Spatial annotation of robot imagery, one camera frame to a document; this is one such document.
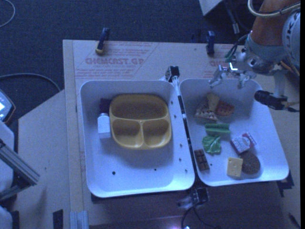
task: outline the white cable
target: white cable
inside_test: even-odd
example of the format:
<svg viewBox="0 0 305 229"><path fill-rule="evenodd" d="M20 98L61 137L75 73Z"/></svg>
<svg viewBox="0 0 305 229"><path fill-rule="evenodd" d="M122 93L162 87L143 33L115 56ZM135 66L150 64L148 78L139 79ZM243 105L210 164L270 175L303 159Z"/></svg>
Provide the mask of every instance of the white cable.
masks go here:
<svg viewBox="0 0 305 229"><path fill-rule="evenodd" d="M5 25L7 25L8 23L10 23L11 20L14 18L15 13L16 13L16 8L15 8L14 4L11 1L9 1L9 0L3 0L3 1L8 2L13 7L13 15L11 16L11 18L8 21L6 21L4 24L0 25L0 28L5 26Z"/></svg>
<svg viewBox="0 0 305 229"><path fill-rule="evenodd" d="M178 78L178 76L175 75L175 76L172 77L172 84L175 87L177 95L181 96L180 89L179 89L179 78Z"/></svg>
<svg viewBox="0 0 305 229"><path fill-rule="evenodd" d="M298 3L292 4L292 5L286 6L286 7L282 8L282 9L280 9L280 10L273 11L273 12L257 12L257 11L255 11L253 9L252 2L253 2L253 0L248 0L248 9L249 9L249 11L254 16L265 17L265 18L276 17L276 16L288 13L288 12L290 12L292 10L295 10L295 9L298 9L298 8L301 7L301 3L298 2Z"/></svg>

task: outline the yellow cheese slice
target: yellow cheese slice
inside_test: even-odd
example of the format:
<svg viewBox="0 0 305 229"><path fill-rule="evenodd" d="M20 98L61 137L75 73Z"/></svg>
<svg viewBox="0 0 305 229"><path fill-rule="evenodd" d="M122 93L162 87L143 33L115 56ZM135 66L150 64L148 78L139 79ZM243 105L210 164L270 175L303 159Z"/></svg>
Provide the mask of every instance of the yellow cheese slice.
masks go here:
<svg viewBox="0 0 305 229"><path fill-rule="evenodd" d="M243 159L242 158L228 158L227 175L233 177L240 177L242 173Z"/></svg>
<svg viewBox="0 0 305 229"><path fill-rule="evenodd" d="M207 99L208 99L209 109L210 109L211 111L215 112L220 97L217 96L217 95L215 95L215 94L213 94L213 93L208 93L206 97L207 97Z"/></svg>

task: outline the black cable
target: black cable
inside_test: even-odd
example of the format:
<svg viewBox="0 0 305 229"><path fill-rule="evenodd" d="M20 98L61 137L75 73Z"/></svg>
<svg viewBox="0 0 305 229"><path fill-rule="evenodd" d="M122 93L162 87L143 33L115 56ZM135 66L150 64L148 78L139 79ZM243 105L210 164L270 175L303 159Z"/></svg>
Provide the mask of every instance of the black cable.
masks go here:
<svg viewBox="0 0 305 229"><path fill-rule="evenodd" d="M232 24L236 24L237 27L241 26L246 32L250 32L251 29L247 28L239 19L239 16L236 12L236 9L233 7L232 0L224 0L225 7L227 9L227 12L230 16L230 19L232 21Z"/></svg>
<svg viewBox="0 0 305 229"><path fill-rule="evenodd" d="M213 226L213 225L210 225L210 224L204 222L204 220L202 220L202 218L200 218L200 216L198 215L198 212L197 212L197 210L196 210L196 206L193 207L193 211L194 211L195 215L197 216L197 218L198 218L205 226L211 227L211 228L214 228L214 229L220 229L219 226Z"/></svg>
<svg viewBox="0 0 305 229"><path fill-rule="evenodd" d="M294 108L292 108L292 107L288 107L288 108L287 108L287 111L292 112L292 113L299 113L299 112L300 112L299 109L294 109Z"/></svg>
<svg viewBox="0 0 305 229"><path fill-rule="evenodd" d="M293 224L296 228L301 229L301 226L297 223L295 217L294 217L291 213L288 213L288 216L289 216L289 219L290 219L290 221L292 222L292 224Z"/></svg>
<svg viewBox="0 0 305 229"><path fill-rule="evenodd" d="M183 215L183 217L182 217L182 220L181 220L181 229L184 229L184 220L185 220L185 217L188 215L188 213L191 211L191 209L193 209L193 211L194 211L196 217L197 217L197 218L200 220L200 222L202 222L205 226L211 227L211 228L214 228L214 229L221 229L219 226L213 226L213 225L210 225L210 224L204 222L204 220L202 220L202 218L200 218L200 216L199 216L199 214L198 214L198 212L197 212L197 210L196 210L196 206L195 206L195 205L192 206L192 207L190 207L189 209L187 209L187 210L185 211L185 213L184 213L184 215Z"/></svg>
<svg viewBox="0 0 305 229"><path fill-rule="evenodd" d="M239 39L234 43L233 47L229 50L229 52L225 55L225 58L229 58L229 57L233 56L234 53L235 53L236 50L237 50L238 44L239 44L241 41L245 40L247 37L248 37L248 34L243 35L241 38L239 38Z"/></svg>
<svg viewBox="0 0 305 229"><path fill-rule="evenodd" d="M182 220L181 220L181 229L184 229L184 220L185 220L185 217L186 217L187 214L191 211L192 208L193 208L193 207L190 207L190 208L188 208L188 209L185 211L185 213L184 213L184 215L183 215L183 217L182 217Z"/></svg>
<svg viewBox="0 0 305 229"><path fill-rule="evenodd" d="M6 79L6 78L12 78L12 77L21 77L21 76L32 76L32 77L38 77L38 78L42 78L44 80L49 81L50 83L52 83L58 90L58 92L61 91L61 89L59 88L59 86L50 78L41 75L41 74L36 74L36 73L14 73L14 74L6 74L6 75L1 75L0 76L0 80Z"/></svg>

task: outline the toy pizza slice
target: toy pizza slice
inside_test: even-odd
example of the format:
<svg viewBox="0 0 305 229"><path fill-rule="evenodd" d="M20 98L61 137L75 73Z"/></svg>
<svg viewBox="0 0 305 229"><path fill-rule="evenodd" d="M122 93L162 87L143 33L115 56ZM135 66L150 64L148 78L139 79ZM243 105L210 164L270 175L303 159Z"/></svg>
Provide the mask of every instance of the toy pizza slice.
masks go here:
<svg viewBox="0 0 305 229"><path fill-rule="evenodd" d="M219 116L229 116L234 112L235 107L224 101L219 100L216 108L216 114Z"/></svg>
<svg viewBox="0 0 305 229"><path fill-rule="evenodd" d="M208 99L205 97L198 104L195 112L195 116L203 119L217 121L216 114L209 109Z"/></svg>

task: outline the dark carpet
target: dark carpet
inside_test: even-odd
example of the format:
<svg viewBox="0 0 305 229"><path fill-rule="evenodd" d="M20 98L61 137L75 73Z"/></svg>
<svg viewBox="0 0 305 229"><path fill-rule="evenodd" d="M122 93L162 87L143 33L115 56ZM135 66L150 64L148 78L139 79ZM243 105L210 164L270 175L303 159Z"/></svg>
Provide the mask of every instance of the dark carpet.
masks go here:
<svg viewBox="0 0 305 229"><path fill-rule="evenodd" d="M215 43L234 43L236 35L226 7L220 2L203 16L199 0L9 0L16 13L0 27L0 76L34 73L52 79L64 88L62 40L98 40L103 27L110 28L111 41L206 42L208 31ZM245 27L254 16L247 0L232 0ZM12 6L0 0L0 25L10 19ZM240 26L240 35L247 31ZM7 76L0 89L15 103L12 122L58 92L44 78Z"/></svg>

